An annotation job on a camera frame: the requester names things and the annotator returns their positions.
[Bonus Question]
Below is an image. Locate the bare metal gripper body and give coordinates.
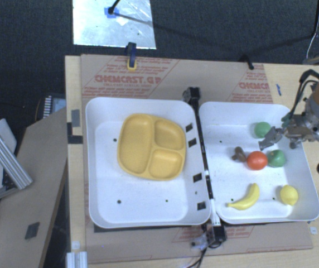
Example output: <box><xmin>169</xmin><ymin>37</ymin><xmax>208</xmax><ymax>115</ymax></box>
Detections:
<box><xmin>282</xmin><ymin>114</ymin><xmax>319</xmax><ymax>148</ymax></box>

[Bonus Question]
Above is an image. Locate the green round toy fruit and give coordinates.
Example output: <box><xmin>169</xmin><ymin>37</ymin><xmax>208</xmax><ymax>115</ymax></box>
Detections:
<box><xmin>253</xmin><ymin>121</ymin><xmax>272</xmax><ymax>139</ymax></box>

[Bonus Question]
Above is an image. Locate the green toy apple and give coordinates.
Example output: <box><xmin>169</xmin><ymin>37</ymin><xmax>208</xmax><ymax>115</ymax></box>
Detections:
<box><xmin>267</xmin><ymin>149</ymin><xmax>287</xmax><ymax>169</ymax></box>

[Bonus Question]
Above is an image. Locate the orange toy fruit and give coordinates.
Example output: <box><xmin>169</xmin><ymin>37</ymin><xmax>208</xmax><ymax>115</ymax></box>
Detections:
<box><xmin>246</xmin><ymin>150</ymin><xmax>269</xmax><ymax>171</ymax></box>

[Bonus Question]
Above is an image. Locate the brown toy food piece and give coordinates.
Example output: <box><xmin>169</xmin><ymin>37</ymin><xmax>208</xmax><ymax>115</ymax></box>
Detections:
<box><xmin>231</xmin><ymin>146</ymin><xmax>248</xmax><ymax>162</ymax></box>

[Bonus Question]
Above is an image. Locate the yellow lemon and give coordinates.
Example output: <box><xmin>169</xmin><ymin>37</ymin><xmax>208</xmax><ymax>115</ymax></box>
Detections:
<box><xmin>279</xmin><ymin>184</ymin><xmax>299</xmax><ymax>207</ymax></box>

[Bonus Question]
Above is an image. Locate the yellow banana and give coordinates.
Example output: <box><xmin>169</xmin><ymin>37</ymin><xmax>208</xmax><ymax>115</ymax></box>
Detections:
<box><xmin>226</xmin><ymin>183</ymin><xmax>261</xmax><ymax>211</ymax></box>

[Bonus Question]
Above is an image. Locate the thin black and white rod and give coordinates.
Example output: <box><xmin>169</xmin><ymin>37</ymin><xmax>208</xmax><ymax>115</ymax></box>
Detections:
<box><xmin>189</xmin><ymin>98</ymin><xmax>219</xmax><ymax>226</ymax></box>

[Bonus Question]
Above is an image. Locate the white plastic tray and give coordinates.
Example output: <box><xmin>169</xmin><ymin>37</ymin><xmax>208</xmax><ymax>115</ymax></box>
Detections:
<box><xmin>85</xmin><ymin>97</ymin><xmax>212</xmax><ymax>229</ymax></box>
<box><xmin>198</xmin><ymin>101</ymin><xmax>319</xmax><ymax>225</ymax></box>

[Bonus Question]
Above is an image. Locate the brown cardboard board, red print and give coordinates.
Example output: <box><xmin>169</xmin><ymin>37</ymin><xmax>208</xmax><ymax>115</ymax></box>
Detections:
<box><xmin>80</xmin><ymin>54</ymin><xmax>314</xmax><ymax>264</ymax></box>

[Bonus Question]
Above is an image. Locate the yellow divided plate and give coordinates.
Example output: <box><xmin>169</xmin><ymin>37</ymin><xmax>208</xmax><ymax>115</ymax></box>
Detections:
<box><xmin>117</xmin><ymin>113</ymin><xmax>187</xmax><ymax>181</ymax></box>

